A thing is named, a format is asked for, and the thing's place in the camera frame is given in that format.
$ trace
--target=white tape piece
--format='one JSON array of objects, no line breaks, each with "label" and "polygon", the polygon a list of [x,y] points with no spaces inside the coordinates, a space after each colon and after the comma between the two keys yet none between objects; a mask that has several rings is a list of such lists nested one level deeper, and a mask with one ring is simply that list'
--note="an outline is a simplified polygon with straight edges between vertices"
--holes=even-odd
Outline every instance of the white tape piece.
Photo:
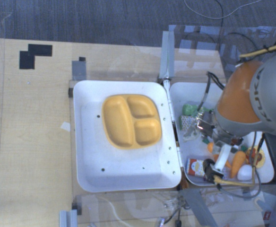
[{"label": "white tape piece", "polygon": [[63,122],[60,128],[68,132],[71,131],[71,125],[68,122]]}]

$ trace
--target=light wood surface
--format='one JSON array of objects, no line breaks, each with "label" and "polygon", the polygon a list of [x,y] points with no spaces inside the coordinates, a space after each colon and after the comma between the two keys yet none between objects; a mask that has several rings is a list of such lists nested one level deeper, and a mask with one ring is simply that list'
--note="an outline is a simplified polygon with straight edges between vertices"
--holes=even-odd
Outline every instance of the light wood surface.
[{"label": "light wood surface", "polygon": [[[51,44],[53,55],[36,56],[35,70],[20,70],[19,51],[28,44]],[[153,80],[161,48],[6,39],[4,53],[0,227],[58,226],[59,211],[72,203],[70,132],[61,128],[70,122],[72,60],[86,57],[88,79]],[[179,60],[186,60],[187,53],[180,53]],[[194,56],[190,60],[201,60]],[[192,75],[206,70],[197,67]]]}]

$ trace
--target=orange carrot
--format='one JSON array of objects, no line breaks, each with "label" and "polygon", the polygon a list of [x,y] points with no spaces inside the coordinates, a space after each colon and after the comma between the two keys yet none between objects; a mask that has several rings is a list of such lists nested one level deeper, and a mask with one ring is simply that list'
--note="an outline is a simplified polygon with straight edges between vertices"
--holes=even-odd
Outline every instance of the orange carrot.
[{"label": "orange carrot", "polygon": [[[214,147],[213,142],[210,142],[210,143],[207,144],[207,149],[210,153],[213,152],[213,147]],[[214,154],[213,156],[214,156],[214,160],[216,162],[218,157],[219,157],[219,154]],[[228,167],[228,168],[232,168],[232,165],[229,163],[229,161],[226,161],[225,166]]]},{"label": "orange carrot", "polygon": [[235,177],[245,161],[245,152],[238,150],[233,157],[233,165],[231,168],[231,178]]}]

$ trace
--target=white cable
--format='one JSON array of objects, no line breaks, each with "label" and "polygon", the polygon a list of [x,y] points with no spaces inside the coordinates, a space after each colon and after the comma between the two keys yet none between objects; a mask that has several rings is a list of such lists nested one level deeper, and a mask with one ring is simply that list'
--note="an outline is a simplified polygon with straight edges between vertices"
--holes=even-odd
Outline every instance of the white cable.
[{"label": "white cable", "polygon": [[206,18],[210,18],[210,19],[217,19],[217,20],[218,20],[218,19],[223,19],[223,18],[226,18],[226,17],[230,16],[231,14],[233,14],[234,12],[236,12],[237,10],[239,10],[239,9],[241,9],[241,8],[243,8],[243,7],[246,7],[246,6],[248,6],[248,5],[255,4],[255,3],[260,2],[260,1],[262,1],[262,0],[257,0],[257,1],[255,1],[255,2],[251,2],[251,3],[247,3],[247,4],[244,4],[244,5],[241,5],[241,6],[237,7],[234,11],[232,11],[231,13],[229,13],[229,14],[223,16],[223,17],[208,17],[208,16],[206,16],[206,15],[200,14],[200,13],[198,13],[197,11],[193,10],[193,9],[187,4],[186,0],[184,0],[184,3],[185,3],[185,5],[186,5],[186,7],[187,7],[189,10],[191,10],[192,12],[194,12],[194,13],[196,13],[196,14],[202,16],[202,17],[206,17]]}]

